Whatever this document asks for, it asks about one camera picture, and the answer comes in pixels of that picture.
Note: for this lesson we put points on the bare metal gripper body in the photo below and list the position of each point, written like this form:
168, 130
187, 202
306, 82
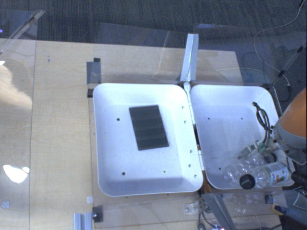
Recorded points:
271, 150

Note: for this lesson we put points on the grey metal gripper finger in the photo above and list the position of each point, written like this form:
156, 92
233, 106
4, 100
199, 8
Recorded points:
245, 151

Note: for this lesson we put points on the clear plastic bottle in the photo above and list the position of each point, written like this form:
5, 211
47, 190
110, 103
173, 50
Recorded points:
236, 170

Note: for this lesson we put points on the white plastic tray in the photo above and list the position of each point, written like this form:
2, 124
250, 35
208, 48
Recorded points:
112, 152
223, 138

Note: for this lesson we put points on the clear bottle with black cap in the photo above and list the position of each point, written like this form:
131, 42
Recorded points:
261, 175

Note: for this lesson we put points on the thin black and white rod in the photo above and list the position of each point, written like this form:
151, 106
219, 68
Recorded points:
187, 87

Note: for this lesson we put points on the black flat rectangular pad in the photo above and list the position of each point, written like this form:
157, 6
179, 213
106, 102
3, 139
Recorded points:
148, 127

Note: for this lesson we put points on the pale wood board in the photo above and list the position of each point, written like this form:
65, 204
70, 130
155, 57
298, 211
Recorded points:
146, 211

